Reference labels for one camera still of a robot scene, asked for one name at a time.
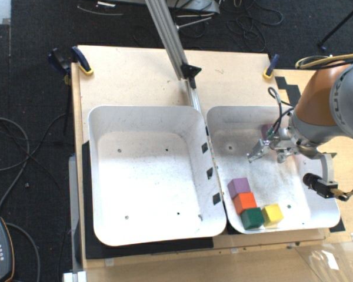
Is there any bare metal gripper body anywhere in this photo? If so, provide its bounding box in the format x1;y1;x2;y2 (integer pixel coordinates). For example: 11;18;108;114
268;126;319;159

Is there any white plastic tray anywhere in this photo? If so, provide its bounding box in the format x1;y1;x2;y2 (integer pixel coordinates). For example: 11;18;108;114
87;105;228;247
206;105;341;235

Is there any purple cube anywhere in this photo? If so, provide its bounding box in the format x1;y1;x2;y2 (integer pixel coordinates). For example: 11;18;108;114
227;177;252;200

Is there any orange cube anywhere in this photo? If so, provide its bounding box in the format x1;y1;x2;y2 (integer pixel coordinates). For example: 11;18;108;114
232;192;258;215

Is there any yellow cube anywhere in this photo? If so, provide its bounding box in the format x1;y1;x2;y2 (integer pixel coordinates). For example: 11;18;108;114
261;203;284;227

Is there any green cube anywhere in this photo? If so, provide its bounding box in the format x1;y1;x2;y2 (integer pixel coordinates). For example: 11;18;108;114
239;207;265;231

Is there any pale wood board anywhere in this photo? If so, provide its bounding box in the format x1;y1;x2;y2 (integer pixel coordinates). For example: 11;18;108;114
76;45;327;269

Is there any black cylinder on white bracket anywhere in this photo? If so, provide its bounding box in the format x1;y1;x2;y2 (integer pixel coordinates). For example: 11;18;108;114
302;152;339;200

